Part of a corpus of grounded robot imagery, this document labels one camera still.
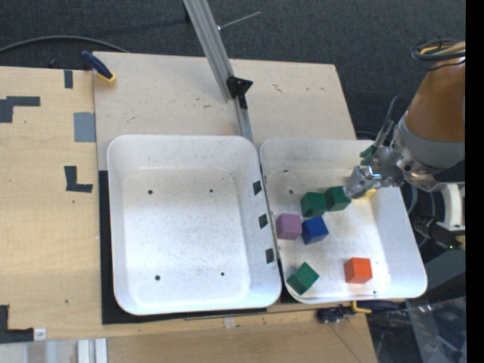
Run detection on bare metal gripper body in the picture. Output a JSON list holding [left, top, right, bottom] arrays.
[[368, 141, 442, 193]]

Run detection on green cube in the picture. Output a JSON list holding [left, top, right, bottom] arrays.
[[299, 191, 327, 219], [324, 185, 352, 213], [286, 262, 321, 296]]

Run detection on white plastic tray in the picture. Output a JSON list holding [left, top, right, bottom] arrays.
[[106, 134, 283, 316], [259, 138, 429, 305]]

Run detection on blue cube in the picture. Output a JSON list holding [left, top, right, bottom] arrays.
[[300, 216, 330, 246]]

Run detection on purple cube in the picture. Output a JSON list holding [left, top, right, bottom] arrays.
[[275, 213, 303, 241]]

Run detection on orange cube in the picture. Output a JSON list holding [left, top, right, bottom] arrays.
[[343, 256, 374, 284]]

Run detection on pale wood board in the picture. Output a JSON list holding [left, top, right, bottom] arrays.
[[92, 51, 379, 331]]

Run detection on black cylinder on white bracket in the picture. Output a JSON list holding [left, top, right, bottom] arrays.
[[411, 182, 467, 250]]

